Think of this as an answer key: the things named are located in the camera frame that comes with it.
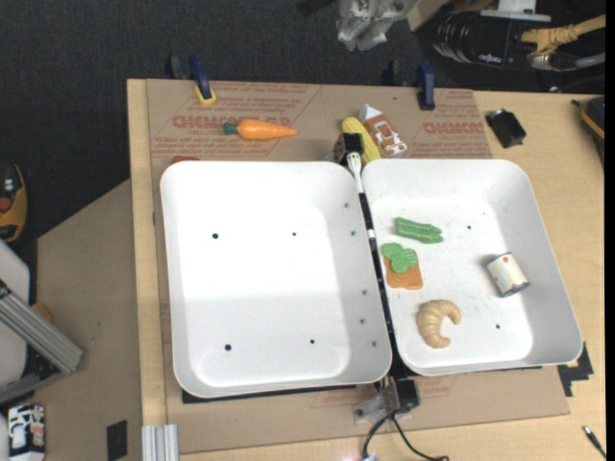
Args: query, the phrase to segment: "wooden table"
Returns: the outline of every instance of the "wooden table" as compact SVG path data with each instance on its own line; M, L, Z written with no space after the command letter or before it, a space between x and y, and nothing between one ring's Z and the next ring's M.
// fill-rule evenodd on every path
M571 414L490 425L412 432L427 453L453 460L600 459L585 437L589 425L606 447L604 371L604 172L596 146L566 94L477 92L480 113L513 111L528 132L523 146L504 149L486 126L494 158L522 167L532 182L553 251L591 358L590 380L575 382ZM145 80L128 81L135 218L135 258L142 415L145 425L167 423L160 338L156 242ZM363 439L353 437L262 448L195 453L196 460L358 460ZM370 450L386 461L415 459L397 434L377 436Z

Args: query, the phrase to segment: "black pen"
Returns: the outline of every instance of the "black pen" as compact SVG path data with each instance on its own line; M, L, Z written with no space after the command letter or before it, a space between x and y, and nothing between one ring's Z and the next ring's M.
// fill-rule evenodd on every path
M604 456L604 459L606 459L606 452L604 452L603 447L600 445L600 442L598 442L596 434L594 434L594 432L592 432L587 425L583 428L583 430L585 431L585 434L587 435L588 439L592 441L594 447L599 450L600 454Z

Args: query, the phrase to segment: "can label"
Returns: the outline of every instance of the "can label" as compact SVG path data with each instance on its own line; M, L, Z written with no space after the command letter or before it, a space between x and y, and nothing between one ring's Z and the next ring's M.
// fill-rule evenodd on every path
M499 255L487 263L487 270L496 282L502 297L511 296L529 285L528 279L511 253Z

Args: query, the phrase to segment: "green vegetable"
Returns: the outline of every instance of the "green vegetable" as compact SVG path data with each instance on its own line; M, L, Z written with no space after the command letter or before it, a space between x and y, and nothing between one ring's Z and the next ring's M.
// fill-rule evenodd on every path
M384 244L382 255L391 260L391 270L395 273L405 273L408 268L417 265L419 262L414 250L404 248L396 242Z
M432 224L421 224L402 217L395 219L395 233L397 235L416 239L426 244L442 242L444 238L441 232L442 230Z

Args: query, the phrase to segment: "tape measure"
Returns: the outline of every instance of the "tape measure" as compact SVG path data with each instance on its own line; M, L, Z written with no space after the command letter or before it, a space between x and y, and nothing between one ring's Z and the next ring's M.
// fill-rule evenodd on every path
M0 239L16 241L28 214L26 184L16 165L0 159Z

